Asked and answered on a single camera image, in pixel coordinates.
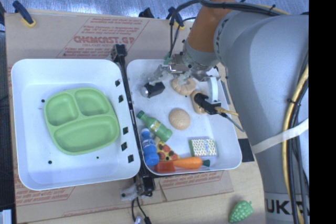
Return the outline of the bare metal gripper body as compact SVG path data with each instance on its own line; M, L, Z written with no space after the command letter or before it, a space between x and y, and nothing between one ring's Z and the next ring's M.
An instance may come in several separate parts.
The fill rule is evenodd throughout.
M193 77L200 82L207 81L210 78L215 78L218 81L219 75L209 74L208 72L210 69L211 67L196 62L186 52L174 54L170 58L168 64L168 71L170 73L185 74L186 76Z

